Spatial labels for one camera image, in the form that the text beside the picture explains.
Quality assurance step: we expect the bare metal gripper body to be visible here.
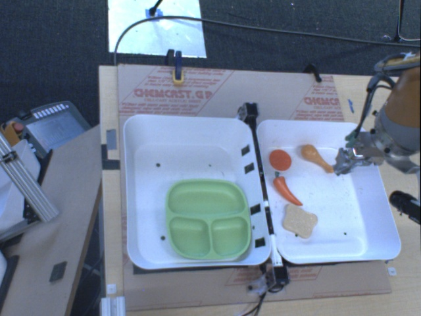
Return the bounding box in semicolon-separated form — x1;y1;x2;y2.
351;131;394;167

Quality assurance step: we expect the tan chicken drumstick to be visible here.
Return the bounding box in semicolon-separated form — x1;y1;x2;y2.
301;144;335;174

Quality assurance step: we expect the white plastic tray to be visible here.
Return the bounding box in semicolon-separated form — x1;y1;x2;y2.
256;119;403;265
122;114;273;271

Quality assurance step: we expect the orange carrot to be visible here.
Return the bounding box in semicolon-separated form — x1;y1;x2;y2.
272;171;304;207

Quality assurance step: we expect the orange round slice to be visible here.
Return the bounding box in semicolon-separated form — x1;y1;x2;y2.
268;149;293;171

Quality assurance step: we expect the tan bread slice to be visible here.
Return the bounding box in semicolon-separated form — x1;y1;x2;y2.
282;203;319;240

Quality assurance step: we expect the thin black and white rod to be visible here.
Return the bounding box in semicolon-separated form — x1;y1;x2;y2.
249;116;282;267

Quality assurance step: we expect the green divided plate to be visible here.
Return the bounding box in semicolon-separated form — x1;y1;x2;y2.
164;178;253;261

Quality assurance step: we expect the brown cardboard board red print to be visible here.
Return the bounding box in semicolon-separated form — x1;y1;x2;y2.
116;63;393;312

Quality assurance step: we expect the black cylinder on white bracket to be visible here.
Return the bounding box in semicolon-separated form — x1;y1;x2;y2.
389;190;421;225

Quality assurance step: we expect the black block with thin wires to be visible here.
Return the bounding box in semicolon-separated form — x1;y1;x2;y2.
264;264;291;292
237;101;259;122

